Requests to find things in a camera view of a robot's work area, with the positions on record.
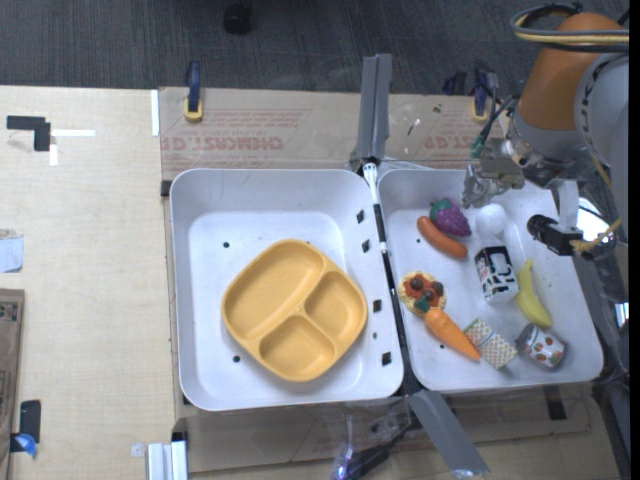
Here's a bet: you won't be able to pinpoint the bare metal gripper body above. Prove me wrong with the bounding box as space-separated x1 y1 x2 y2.
475 136 582 191

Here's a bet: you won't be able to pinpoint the purple toy grapes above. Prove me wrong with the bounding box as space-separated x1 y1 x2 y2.
429 197 473 239

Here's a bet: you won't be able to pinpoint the orange toy sausage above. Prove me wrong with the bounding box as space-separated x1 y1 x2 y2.
416 215 469 260

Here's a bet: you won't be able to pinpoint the white bottle with black label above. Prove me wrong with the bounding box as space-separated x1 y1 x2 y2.
473 202 521 306

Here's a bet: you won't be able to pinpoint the toy pizza with meatballs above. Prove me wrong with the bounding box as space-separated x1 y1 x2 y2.
397 270 448 317

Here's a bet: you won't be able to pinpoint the yellow banana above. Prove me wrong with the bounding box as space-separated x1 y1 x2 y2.
514 258 554 330

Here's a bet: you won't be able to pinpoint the white plastic tray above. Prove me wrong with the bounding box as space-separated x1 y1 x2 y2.
376 167 605 396
168 167 405 413

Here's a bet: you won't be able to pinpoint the orange carrot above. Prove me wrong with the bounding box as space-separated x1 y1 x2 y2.
413 296 482 363

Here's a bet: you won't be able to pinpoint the patterned small carton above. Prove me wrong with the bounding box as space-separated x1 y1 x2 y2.
462 317 519 371

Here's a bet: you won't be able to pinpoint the small can with strawberry print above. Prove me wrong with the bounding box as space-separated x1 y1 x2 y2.
514 322 568 371

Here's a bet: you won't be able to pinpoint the yellow divided plate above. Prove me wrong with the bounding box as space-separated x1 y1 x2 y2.
220 238 369 383

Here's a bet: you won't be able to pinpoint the brown cardboard board, red print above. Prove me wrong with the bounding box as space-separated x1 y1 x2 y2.
158 86 607 474

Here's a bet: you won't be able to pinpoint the black cylinder on white bracket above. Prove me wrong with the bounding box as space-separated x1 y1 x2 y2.
526 179 585 257

